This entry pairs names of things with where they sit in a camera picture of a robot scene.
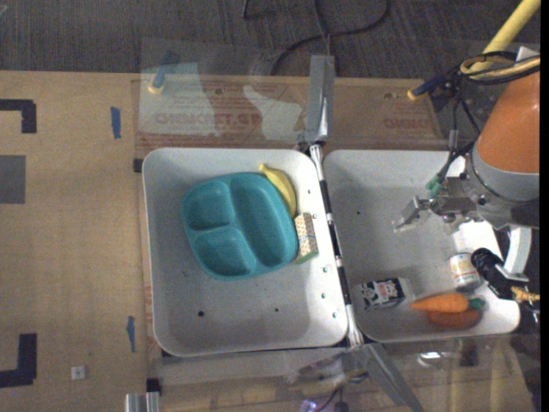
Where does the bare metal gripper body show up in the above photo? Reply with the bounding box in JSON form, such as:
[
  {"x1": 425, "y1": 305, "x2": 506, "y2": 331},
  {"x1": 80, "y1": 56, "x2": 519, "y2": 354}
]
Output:
[{"x1": 430, "y1": 173, "x2": 510, "y2": 233}]

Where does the white plastic tray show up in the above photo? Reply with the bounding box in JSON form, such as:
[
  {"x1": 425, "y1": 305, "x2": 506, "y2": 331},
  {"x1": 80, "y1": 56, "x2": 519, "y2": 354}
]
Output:
[
  {"x1": 322, "y1": 148, "x2": 522, "y2": 344},
  {"x1": 141, "y1": 147, "x2": 350, "y2": 358}
]

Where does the small white and orange can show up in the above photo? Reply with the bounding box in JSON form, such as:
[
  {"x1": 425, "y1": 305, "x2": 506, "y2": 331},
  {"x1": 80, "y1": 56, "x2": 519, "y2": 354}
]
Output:
[{"x1": 448, "y1": 251, "x2": 482, "y2": 290}]

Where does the black and white milk carton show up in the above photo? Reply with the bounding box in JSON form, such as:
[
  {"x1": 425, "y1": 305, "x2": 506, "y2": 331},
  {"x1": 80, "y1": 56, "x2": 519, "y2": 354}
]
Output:
[{"x1": 353, "y1": 276, "x2": 415, "y2": 312}]

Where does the orange carrot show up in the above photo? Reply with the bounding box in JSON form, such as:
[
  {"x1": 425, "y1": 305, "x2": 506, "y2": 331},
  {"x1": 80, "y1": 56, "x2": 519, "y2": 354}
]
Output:
[{"x1": 410, "y1": 293, "x2": 486, "y2": 315}]

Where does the white and orange patterned carton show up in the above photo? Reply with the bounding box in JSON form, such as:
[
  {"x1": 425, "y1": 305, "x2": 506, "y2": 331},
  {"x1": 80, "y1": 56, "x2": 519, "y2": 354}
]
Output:
[{"x1": 293, "y1": 212, "x2": 320, "y2": 265}]

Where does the brown cardboard board red print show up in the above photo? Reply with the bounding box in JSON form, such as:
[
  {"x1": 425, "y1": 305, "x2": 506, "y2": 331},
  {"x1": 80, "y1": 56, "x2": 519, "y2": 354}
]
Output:
[{"x1": 130, "y1": 76, "x2": 448, "y2": 388}]

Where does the yellow banana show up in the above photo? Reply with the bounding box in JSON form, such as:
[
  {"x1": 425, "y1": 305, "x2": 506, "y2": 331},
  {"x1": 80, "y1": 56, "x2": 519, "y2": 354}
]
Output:
[{"x1": 258, "y1": 163, "x2": 299, "y2": 219}]

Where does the teal divided plate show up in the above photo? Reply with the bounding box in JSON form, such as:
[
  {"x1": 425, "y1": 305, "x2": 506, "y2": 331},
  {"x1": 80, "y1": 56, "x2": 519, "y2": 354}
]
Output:
[{"x1": 179, "y1": 172, "x2": 300, "y2": 282}]

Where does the black cylinder on white bracket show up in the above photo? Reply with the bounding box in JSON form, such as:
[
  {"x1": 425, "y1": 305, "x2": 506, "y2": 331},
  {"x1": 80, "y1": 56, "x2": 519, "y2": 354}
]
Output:
[{"x1": 470, "y1": 227, "x2": 534, "y2": 300}]

